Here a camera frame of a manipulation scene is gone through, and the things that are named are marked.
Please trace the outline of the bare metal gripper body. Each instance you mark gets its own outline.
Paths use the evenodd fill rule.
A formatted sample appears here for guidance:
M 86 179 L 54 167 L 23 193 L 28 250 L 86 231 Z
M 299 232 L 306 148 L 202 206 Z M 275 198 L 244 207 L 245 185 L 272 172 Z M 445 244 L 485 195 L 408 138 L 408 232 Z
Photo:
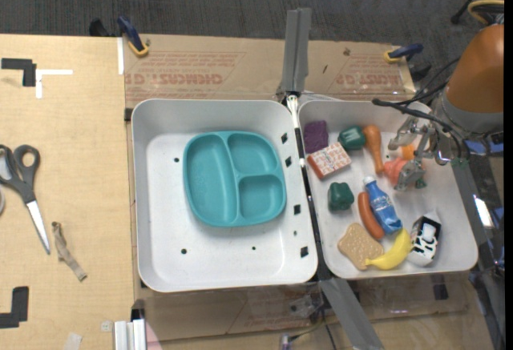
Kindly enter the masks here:
M 438 165 L 459 165 L 467 159 L 467 149 L 454 130 L 433 115 L 424 115 L 417 154 L 433 159 Z

